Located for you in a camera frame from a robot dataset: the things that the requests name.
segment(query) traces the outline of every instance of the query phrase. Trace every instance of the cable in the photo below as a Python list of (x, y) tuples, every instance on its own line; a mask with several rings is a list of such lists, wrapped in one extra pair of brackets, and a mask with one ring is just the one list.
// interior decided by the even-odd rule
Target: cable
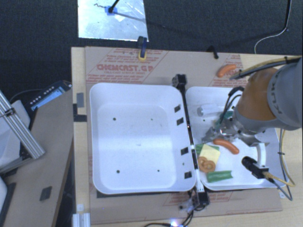
[(22, 92), (19, 92), (17, 94), (15, 94), (10, 100), (9, 102), (11, 103), (13, 101), (13, 99), (21, 94), (24, 94), (24, 93), (30, 93), (30, 92), (36, 92), (36, 91), (41, 91), (41, 89), (30, 89), (30, 90), (25, 90), (25, 91), (22, 91)]
[(241, 87), (241, 86), (239, 86), (239, 87), (234, 87), (234, 88), (229, 92), (228, 98), (227, 98), (227, 100), (226, 100), (226, 103), (225, 103), (225, 106), (224, 106), (224, 109), (223, 109), (223, 112), (222, 112), (222, 114), (220, 115), (220, 123), (219, 123), (219, 125), (221, 125), (221, 123), (223, 122), (224, 116), (226, 115), (227, 110), (228, 110), (229, 107), (231, 106), (231, 103), (235, 100), (235, 98), (237, 98), (238, 96), (240, 96), (240, 95), (235, 96), (235, 97), (232, 99), (232, 101), (229, 103), (229, 100), (230, 100), (231, 96), (234, 95), (237, 91), (242, 91), (242, 92), (243, 92), (243, 91), (244, 91), (244, 88)]
[(249, 67), (248, 69), (236, 72), (234, 75), (232, 75), (230, 77), (230, 79), (240, 79), (240, 78), (248, 76), (259, 70), (264, 70), (267, 68), (281, 66), (281, 65), (285, 65), (285, 64), (297, 63), (300, 59), (301, 59), (301, 56), (292, 56), (290, 58), (288, 58), (286, 56), (286, 57), (280, 58), (280, 59), (265, 61), (265, 62), (259, 63), (257, 65), (254, 65), (252, 67)]
[(190, 212), (190, 214), (183, 221), (183, 223), (181, 224), (181, 226), (187, 227), (189, 225), (189, 223), (191, 222), (191, 220), (193, 219), (193, 216), (194, 216), (194, 210)]
[(273, 37), (278, 37), (280, 36), (281, 34), (283, 34), (287, 29), (288, 29), (288, 21), (289, 21), (289, 15), (290, 15), (290, 10), (291, 10), (291, 5), (292, 5), (292, 0), (288, 0), (288, 3), (287, 3), (287, 10), (286, 10), (286, 19), (285, 19), (285, 24), (284, 24), (284, 29), (277, 35), (271, 35), (271, 36), (267, 36), (263, 39), (260, 39), (256, 44), (255, 44), (255, 47), (254, 47), (254, 51), (255, 51), (255, 54), (257, 54), (257, 45), (263, 41), (263, 40), (266, 40), (266, 39), (269, 39), (269, 38), (273, 38)]
[(145, 225), (144, 227), (148, 227), (148, 226), (152, 226), (152, 225), (171, 227), (171, 224), (166, 224), (166, 223), (150, 223), (150, 224)]
[(206, 208), (206, 206), (202, 206), (202, 207), (198, 206), (198, 207), (195, 208), (195, 211), (202, 211), (205, 208)]
[(272, 174), (269, 173), (269, 172), (264, 172), (263, 175), (264, 175), (266, 178), (276, 179), (276, 180), (278, 180), (278, 181), (284, 183), (284, 184), (287, 185), (287, 186), (295, 187), (295, 185), (293, 185), (293, 184), (291, 184), (291, 183), (288, 183), (288, 182), (286, 182), (286, 181), (284, 181), (284, 180), (282, 180), (282, 179), (280, 179), (280, 178), (278, 178), (278, 177), (272, 175)]
[(282, 133), (282, 139), (280, 140), (281, 141), (281, 149), (280, 149), (280, 158), (282, 158), (282, 165), (283, 165), (283, 169), (289, 179), (289, 181), (295, 186), (295, 183), (294, 181), (292, 180), (289, 172), (288, 172), (288, 169), (287, 169), (287, 166), (286, 166), (286, 162), (285, 162), (285, 158), (284, 158), (284, 153), (283, 153), (283, 138), (284, 138), (284, 134), (285, 134), (285, 130), (283, 130), (283, 133)]
[(230, 103), (229, 103), (228, 106), (227, 106), (227, 111), (230, 109), (230, 107), (231, 107), (232, 103), (234, 102), (234, 100), (235, 100), (237, 97), (240, 97), (240, 96), (242, 96), (242, 94), (238, 94), (238, 95), (236, 95), (236, 96), (233, 97), (233, 99), (230, 101)]
[[(283, 177), (284, 177), (284, 180), (280, 179), (280, 178), (277, 178), (271, 174), (267, 174), (266, 172), (264, 173), (264, 175), (268, 175), (268, 178), (266, 178), (267, 180), (269, 180), (271, 183), (273, 183), (274, 185), (276, 185), (276, 187), (290, 200), (292, 201), (293, 200), (293, 197), (292, 197), (292, 194), (291, 194), (291, 191), (289, 189), (289, 186), (295, 186), (294, 182), (292, 181), (292, 179), (290, 178), (291, 182), (293, 184), (290, 184), (290, 183), (287, 183), (286, 181), (286, 175), (285, 175), (285, 171), (287, 172), (287, 174), (289, 175), (287, 169), (286, 169), (286, 165), (285, 163), (283, 163), (283, 159), (282, 159), (282, 155), (283, 155), (283, 152), (282, 152), (282, 148), (283, 148), (283, 144), (282, 144), (282, 141), (283, 141), (283, 136), (284, 136), (284, 130), (281, 129), (280, 131), (280, 142), (279, 142), (279, 155), (280, 155), (280, 165), (281, 165), (281, 168), (282, 168), (282, 173), (283, 173)], [(284, 184), (286, 184), (286, 187), (287, 187), (287, 190), (288, 190), (288, 193), (289, 195), (274, 181), (274, 179), (276, 180), (279, 180), (281, 182), (283, 182)]]

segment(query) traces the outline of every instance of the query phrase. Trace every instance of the black clamp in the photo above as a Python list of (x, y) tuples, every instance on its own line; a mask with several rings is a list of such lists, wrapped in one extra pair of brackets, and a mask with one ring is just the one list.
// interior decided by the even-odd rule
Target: black clamp
[(215, 59), (219, 59), (217, 50), (215, 49), (215, 47), (213, 45), (209, 46), (208, 49), (206, 50), (206, 52), (212, 52), (212, 53), (214, 53), (214, 58)]
[(5, 111), (3, 115), (0, 115), (0, 118), (2, 118), (4, 116), (10, 117), (15, 113), (16, 113), (16, 110), (14, 108), (10, 108), (7, 111)]
[(147, 38), (143, 36), (139, 36), (136, 47), (140, 49), (138, 54), (139, 60), (140, 61), (146, 60)]
[(185, 85), (187, 84), (187, 78), (185, 74), (177, 74), (171, 81), (172, 86), (176, 89), (185, 90)]

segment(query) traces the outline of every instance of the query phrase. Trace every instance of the metal plate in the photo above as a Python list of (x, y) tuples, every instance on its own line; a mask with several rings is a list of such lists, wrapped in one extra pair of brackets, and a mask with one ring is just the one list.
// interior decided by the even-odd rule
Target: metal plate
[(108, 15), (105, 7), (115, 0), (78, 0), (80, 38), (137, 41), (147, 37), (143, 0), (120, 0), (117, 12)]

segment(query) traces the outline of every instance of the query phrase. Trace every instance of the black cable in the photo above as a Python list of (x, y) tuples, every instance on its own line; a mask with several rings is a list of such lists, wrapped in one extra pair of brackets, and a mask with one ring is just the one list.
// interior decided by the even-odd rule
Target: black cable
[(230, 100), (231, 96), (234, 95), (237, 91), (242, 91), (242, 92), (243, 92), (243, 91), (244, 91), (244, 88), (241, 87), (241, 86), (239, 86), (239, 87), (234, 87), (234, 88), (229, 92), (228, 98), (227, 98), (226, 103), (225, 103), (225, 107), (224, 107), (223, 112), (222, 112), (222, 114), (221, 114), (221, 116), (220, 116), (220, 124), (223, 122), (224, 116), (226, 115), (227, 110), (228, 110), (229, 107), (231, 106), (231, 103), (235, 100), (235, 98), (237, 98), (238, 96), (240, 96), (240, 95), (235, 96), (235, 97), (232, 99), (231, 103), (229, 104), (229, 100)]
[(290, 59), (290, 60), (288, 60), (287, 57), (285, 57), (285, 61), (278, 61), (278, 62), (274, 62), (274, 63), (269, 63), (269, 64), (265, 64), (263, 66), (260, 66), (260, 67), (257, 67), (257, 68), (253, 68), (253, 69), (245, 71), (245, 72), (240, 72), (239, 74), (231, 76), (230, 80), (231, 79), (240, 79), (240, 78), (248, 76), (248, 75), (250, 75), (250, 74), (252, 74), (254, 72), (257, 72), (257, 71), (260, 71), (260, 70), (264, 70), (264, 69), (268, 69), (268, 68), (272, 68), (272, 67), (275, 67), (275, 66), (282, 66), (282, 65), (285, 65), (285, 64), (297, 63), (300, 59), (301, 59), (301, 57), (300, 58), (296, 58), (296, 59)]
[(280, 36), (281, 34), (283, 34), (285, 31), (288, 31), (288, 21), (289, 21), (289, 15), (290, 15), (290, 10), (291, 10), (291, 5), (292, 5), (292, 0), (288, 0), (288, 1), (287, 1), (287, 9), (286, 9), (286, 18), (285, 18), (284, 28), (282, 29), (282, 31), (281, 31), (279, 34), (267, 36), (267, 37), (265, 37), (265, 38), (260, 39), (260, 40), (255, 44), (255, 47), (254, 47), (255, 54), (257, 54), (257, 50), (256, 50), (257, 45), (258, 45), (261, 41), (266, 40), (266, 39), (269, 39), (269, 38), (273, 38), (273, 37), (278, 37), (278, 36)]
[(202, 207), (197, 207), (197, 208), (195, 208), (195, 211), (202, 211), (202, 210), (204, 210), (206, 208), (206, 206), (202, 206)]
[(238, 95), (236, 95), (236, 96), (233, 97), (233, 99), (232, 99), (232, 100), (230, 101), (230, 103), (228, 104), (227, 110), (226, 110), (226, 111), (228, 111), (228, 110), (230, 109), (230, 107), (231, 107), (232, 103), (234, 102), (234, 100), (235, 100), (237, 97), (240, 97), (240, 96), (242, 96), (242, 95), (241, 95), (241, 94), (238, 94)]
[(289, 190), (289, 186), (287, 186), (287, 189), (288, 189), (288, 192), (289, 192), (289, 195), (275, 182), (275, 180), (274, 179), (271, 179), (271, 178), (269, 178), (269, 181), (271, 182), (271, 183), (273, 183), (274, 185), (276, 185), (276, 187), (290, 200), (290, 201), (292, 201), (293, 200), (293, 197), (292, 197), (292, 195), (291, 195), (291, 193), (290, 193), (290, 190)]
[(181, 225), (184, 227), (187, 227), (189, 225), (189, 223), (191, 222), (191, 220), (193, 219), (193, 216), (194, 216), (194, 210), (190, 212), (188, 217), (183, 221), (183, 223)]
[(24, 94), (24, 93), (30, 93), (30, 92), (37, 92), (37, 91), (41, 91), (42, 89), (30, 89), (30, 90), (25, 90), (25, 91), (22, 91), (22, 92), (19, 92), (17, 94), (15, 94), (13, 97), (11, 97), (11, 99), (9, 100), (9, 102), (11, 103), (13, 101), (13, 99), (21, 94)]
[(171, 227), (171, 224), (166, 224), (166, 223), (150, 223), (150, 224), (145, 225), (144, 227), (148, 227), (148, 226), (152, 226), (152, 225)]

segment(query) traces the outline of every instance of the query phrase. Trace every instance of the toy sausage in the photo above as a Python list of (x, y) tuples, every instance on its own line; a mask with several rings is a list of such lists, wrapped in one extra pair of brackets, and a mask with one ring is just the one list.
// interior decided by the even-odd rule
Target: toy sausage
[(227, 148), (231, 153), (237, 155), (240, 151), (237, 147), (235, 147), (234, 144), (230, 143), (229, 141), (227, 140), (223, 140), (223, 139), (214, 139), (213, 140), (213, 143), (215, 145), (218, 145), (218, 146), (223, 146), (225, 148)]
[(217, 77), (221, 78), (223, 77), (227, 72), (229, 72), (230, 70), (235, 70), (237, 68), (237, 66), (235, 64), (230, 64), (230, 65), (226, 65), (223, 66), (217, 73)]

